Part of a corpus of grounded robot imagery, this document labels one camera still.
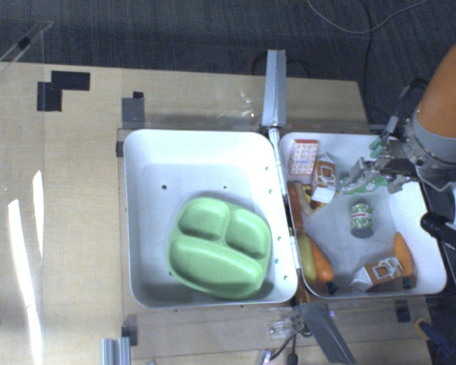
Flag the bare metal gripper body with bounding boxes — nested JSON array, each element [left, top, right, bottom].
[[375, 138, 420, 179]]

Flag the green and white packet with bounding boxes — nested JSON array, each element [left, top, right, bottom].
[[341, 174, 389, 197]]

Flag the white plastic tray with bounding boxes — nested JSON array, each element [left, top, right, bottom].
[[122, 128, 299, 310], [278, 131, 448, 300]]

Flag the orange and white carton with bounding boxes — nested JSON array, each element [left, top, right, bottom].
[[310, 153, 338, 205], [349, 255, 406, 294]]

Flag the green and white can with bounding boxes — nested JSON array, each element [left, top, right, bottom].
[[350, 202, 375, 240]]

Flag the pizza slice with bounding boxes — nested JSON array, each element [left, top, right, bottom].
[[293, 182, 327, 217]]

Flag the orange and white box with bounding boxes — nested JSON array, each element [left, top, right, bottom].
[[287, 138, 320, 176]]

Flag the orange carrot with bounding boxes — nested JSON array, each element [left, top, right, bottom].
[[306, 235, 340, 296], [394, 231, 417, 290]]

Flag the red sausage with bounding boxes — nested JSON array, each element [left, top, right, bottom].
[[287, 182, 305, 231]]

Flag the yellow banana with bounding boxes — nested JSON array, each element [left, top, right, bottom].
[[296, 229, 318, 285]]

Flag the green divided plate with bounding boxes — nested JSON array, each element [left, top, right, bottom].
[[167, 196, 274, 301]]

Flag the black cylinder on white bracket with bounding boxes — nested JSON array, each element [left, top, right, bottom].
[[420, 182, 456, 254]]

